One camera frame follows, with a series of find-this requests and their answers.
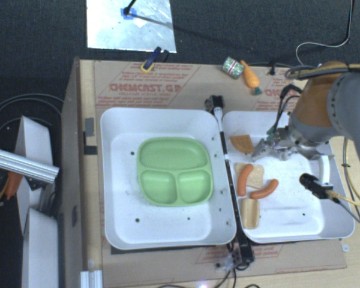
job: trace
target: green can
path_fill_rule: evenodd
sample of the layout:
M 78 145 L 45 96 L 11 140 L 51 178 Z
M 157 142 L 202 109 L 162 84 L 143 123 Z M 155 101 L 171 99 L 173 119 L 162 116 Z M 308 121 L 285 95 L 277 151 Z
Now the green can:
M 241 65 L 240 62 L 236 61 L 235 59 L 232 59 L 231 57 L 228 57 L 221 69 L 223 72 L 237 79 L 244 70 L 244 65 Z

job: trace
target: toy hot dog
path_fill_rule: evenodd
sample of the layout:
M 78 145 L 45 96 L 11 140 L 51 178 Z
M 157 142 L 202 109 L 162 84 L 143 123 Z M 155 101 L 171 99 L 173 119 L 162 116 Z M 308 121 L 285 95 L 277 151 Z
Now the toy hot dog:
M 259 191 L 254 191 L 250 194 L 251 199 L 263 199 L 270 195 L 273 191 L 276 190 L 278 186 L 278 180 L 272 179 L 270 183 L 264 188 Z
M 253 165 L 247 164 L 241 171 L 238 179 L 238 196 L 245 196 L 247 193 L 247 179 L 253 171 Z

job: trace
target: black floor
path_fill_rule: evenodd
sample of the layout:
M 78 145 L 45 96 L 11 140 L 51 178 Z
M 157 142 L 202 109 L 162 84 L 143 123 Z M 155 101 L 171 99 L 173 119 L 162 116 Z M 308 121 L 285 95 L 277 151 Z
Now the black floor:
M 297 65 L 304 41 L 341 43 L 350 0 L 170 0 L 177 53 L 168 62 L 222 64 L 227 56 L 247 62 Z M 360 0 L 355 0 L 350 41 L 337 49 L 305 46 L 305 64 L 360 63 Z M 143 61 L 147 53 L 86 47 L 86 0 L 0 0 L 0 102 L 25 93 L 64 98 L 74 56 Z M 0 126 L 21 114 L 46 119 L 58 156 L 58 120 L 34 101 L 0 114 Z M 0 132 L 12 151 L 17 125 Z M 16 200 L 0 207 L 0 287 L 20 287 L 22 240 Z

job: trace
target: green divided plate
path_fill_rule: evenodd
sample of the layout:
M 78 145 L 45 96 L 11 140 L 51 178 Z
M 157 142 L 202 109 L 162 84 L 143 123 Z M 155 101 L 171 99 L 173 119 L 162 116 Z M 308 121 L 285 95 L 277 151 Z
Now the green divided plate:
M 137 152 L 137 176 L 144 197 L 159 206 L 192 206 L 213 191 L 209 154 L 197 140 L 157 137 Z

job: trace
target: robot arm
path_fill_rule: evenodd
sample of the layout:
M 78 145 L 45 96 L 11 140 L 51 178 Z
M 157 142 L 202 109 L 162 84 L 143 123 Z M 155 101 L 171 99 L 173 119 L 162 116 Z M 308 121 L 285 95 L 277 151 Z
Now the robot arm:
M 323 65 L 347 68 L 343 63 Z M 292 112 L 289 125 L 274 130 L 255 147 L 253 160 L 276 150 L 282 160 L 293 152 L 307 158 L 334 136 L 354 141 L 360 159 L 360 72 L 324 74 L 310 79 Z

